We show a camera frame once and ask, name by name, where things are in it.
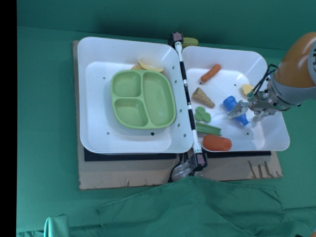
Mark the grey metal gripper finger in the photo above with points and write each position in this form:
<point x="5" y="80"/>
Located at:
<point x="239" y="108"/>
<point x="260" y="115"/>

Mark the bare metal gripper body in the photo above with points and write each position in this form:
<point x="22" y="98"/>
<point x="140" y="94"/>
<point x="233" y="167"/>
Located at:
<point x="265" y="102"/>

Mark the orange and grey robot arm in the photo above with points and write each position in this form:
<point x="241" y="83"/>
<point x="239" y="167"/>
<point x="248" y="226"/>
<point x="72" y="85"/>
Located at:
<point x="295" y="65"/>

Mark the blue bottle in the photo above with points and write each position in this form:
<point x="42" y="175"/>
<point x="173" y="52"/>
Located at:
<point x="230" y="103"/>

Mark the yellow toy food piece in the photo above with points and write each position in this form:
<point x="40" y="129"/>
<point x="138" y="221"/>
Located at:
<point x="246" y="89"/>

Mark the white plastic tray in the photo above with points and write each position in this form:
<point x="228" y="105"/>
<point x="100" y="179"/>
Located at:
<point x="266" y="137"/>
<point x="98" y="122"/>

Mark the green celery stalk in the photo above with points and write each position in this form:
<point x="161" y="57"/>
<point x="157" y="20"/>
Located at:
<point x="208" y="129"/>

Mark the green broccoli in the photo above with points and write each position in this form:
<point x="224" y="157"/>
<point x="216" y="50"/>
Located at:
<point x="202" y="114"/>

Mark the tan waffle cone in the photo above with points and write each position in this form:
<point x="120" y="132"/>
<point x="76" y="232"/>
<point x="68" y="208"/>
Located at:
<point x="201" y="97"/>

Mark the orange carrot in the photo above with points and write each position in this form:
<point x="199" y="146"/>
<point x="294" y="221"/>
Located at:
<point x="216" y="142"/>

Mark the orange sausage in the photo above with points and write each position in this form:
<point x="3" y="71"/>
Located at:
<point x="210" y="73"/>

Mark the black and white thin rod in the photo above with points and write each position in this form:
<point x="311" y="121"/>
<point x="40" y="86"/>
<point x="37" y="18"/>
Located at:
<point x="183" y="73"/>

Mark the yellow-green toy corn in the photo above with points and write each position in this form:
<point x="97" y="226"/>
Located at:
<point x="191" y="42"/>

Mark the green divided plate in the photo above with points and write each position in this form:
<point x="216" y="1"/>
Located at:
<point x="153" y="100"/>

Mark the yellow banana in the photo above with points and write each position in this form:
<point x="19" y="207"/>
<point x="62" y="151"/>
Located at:
<point x="149" y="67"/>

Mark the green cloth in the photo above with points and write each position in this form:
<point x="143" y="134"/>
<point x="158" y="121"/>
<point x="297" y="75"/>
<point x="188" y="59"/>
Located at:
<point x="197" y="206"/>

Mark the brown cardboard board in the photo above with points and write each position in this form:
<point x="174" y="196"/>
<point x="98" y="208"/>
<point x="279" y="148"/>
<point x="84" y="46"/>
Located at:
<point x="148" y="171"/>

